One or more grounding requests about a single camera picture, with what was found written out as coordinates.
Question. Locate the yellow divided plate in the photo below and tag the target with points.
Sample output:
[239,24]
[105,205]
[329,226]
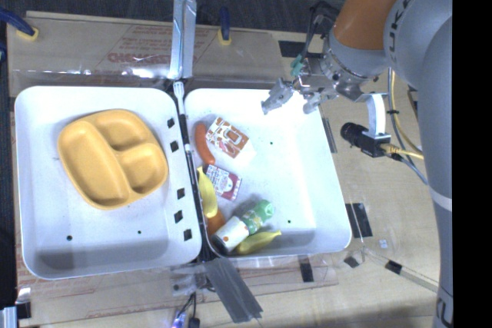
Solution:
[111,157]

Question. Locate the black cylinder on white bracket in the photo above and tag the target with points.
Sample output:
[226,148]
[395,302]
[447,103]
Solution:
[369,134]

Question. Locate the green bottle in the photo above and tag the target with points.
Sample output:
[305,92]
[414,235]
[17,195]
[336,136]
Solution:
[258,215]

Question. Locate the brown cardboard board red print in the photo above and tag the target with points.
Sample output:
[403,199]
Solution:
[115,50]

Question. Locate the yellow banana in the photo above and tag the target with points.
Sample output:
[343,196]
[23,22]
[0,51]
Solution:
[257,240]
[207,192]

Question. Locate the white can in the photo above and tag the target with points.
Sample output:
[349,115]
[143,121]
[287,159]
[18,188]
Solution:
[230,234]

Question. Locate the red and white packet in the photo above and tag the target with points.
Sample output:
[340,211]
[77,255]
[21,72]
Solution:
[223,182]

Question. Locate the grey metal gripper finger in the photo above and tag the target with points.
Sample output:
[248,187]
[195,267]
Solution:
[312,101]
[276,96]

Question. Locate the orange carrot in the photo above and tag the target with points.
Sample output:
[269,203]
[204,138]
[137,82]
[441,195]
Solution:
[215,222]

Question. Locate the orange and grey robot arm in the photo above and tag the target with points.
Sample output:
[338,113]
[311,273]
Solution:
[419,30]

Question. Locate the white plastic tray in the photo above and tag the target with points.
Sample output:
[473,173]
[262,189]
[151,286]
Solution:
[96,184]
[292,180]

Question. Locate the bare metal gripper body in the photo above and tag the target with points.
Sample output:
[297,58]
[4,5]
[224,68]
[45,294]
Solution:
[326,80]

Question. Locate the orange sausage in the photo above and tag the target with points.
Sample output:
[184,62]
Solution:
[203,144]

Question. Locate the orange and white carton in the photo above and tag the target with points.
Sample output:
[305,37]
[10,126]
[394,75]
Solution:
[230,138]

